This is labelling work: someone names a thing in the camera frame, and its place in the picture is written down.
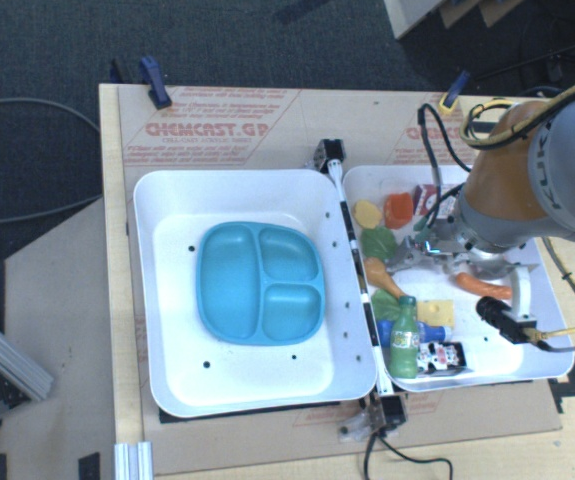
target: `bottle label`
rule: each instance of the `bottle label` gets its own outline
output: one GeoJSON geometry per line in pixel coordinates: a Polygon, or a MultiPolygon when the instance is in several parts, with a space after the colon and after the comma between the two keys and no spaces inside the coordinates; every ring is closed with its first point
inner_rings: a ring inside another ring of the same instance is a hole
{"type": "Polygon", "coordinates": [[[391,333],[391,346],[396,348],[418,348],[420,335],[412,331],[393,331],[391,333]]]}

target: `wooden table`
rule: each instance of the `wooden table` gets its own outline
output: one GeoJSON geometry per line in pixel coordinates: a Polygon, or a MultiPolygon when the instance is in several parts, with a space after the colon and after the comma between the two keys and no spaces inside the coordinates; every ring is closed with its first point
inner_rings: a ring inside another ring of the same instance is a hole
{"type": "MultiPolygon", "coordinates": [[[[135,445],[145,439],[141,411],[137,346],[132,298],[127,209],[122,162],[118,87],[101,85],[100,114],[106,214],[108,281],[111,312],[115,433],[118,444],[135,445]]],[[[575,244],[556,240],[559,254],[575,276],[575,244]]],[[[546,253],[543,254],[554,291],[570,326],[575,325],[575,296],[564,283],[546,253]]],[[[535,476],[567,480],[575,478],[575,397],[565,398],[562,429],[540,434],[439,444],[405,449],[415,458],[445,457],[454,465],[455,478],[522,479],[535,476]]],[[[165,479],[240,478],[363,478],[362,453],[319,459],[293,460],[230,469],[164,476],[165,479]]],[[[445,464],[417,465],[402,461],[376,447],[370,462],[372,478],[447,478],[445,464]]]]}

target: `green vegetable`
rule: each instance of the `green vegetable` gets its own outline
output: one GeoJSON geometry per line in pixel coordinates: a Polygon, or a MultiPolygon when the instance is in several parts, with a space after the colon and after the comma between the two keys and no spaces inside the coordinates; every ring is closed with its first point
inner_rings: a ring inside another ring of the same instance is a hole
{"type": "Polygon", "coordinates": [[[398,247],[394,234],[384,226],[363,229],[360,235],[360,244],[363,249],[363,256],[366,258],[379,258],[382,261],[391,258],[398,247]]]}
{"type": "Polygon", "coordinates": [[[391,320],[395,322],[400,316],[400,305],[396,297],[385,290],[376,290],[371,296],[371,307],[376,320],[391,320]]]}

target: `black floor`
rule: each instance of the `black floor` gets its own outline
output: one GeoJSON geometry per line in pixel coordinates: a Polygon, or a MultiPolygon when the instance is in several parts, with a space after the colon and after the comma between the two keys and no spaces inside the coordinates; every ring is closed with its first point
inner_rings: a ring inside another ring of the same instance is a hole
{"type": "MultiPolygon", "coordinates": [[[[140,83],[145,55],[169,85],[445,91],[467,70],[465,94],[517,96],[573,85],[574,45],[575,0],[526,0],[491,28],[477,10],[449,30],[434,13],[401,40],[383,0],[0,0],[0,98],[98,123],[112,59],[140,83]]],[[[82,119],[0,104],[0,261],[77,210],[1,219],[99,195],[100,169],[82,119]]]]}

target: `plastic bottle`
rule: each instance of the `plastic bottle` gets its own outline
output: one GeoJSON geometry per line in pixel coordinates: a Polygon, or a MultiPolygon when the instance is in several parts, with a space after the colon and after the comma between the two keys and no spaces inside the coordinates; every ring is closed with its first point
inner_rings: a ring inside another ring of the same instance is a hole
{"type": "Polygon", "coordinates": [[[391,331],[391,359],[388,370],[392,377],[415,379],[418,373],[420,336],[416,324],[416,297],[398,299],[400,316],[391,331]]]}
{"type": "Polygon", "coordinates": [[[451,327],[439,325],[432,327],[420,320],[416,322],[418,326],[418,335],[421,343],[429,343],[430,341],[449,341],[451,339],[451,327]]]}

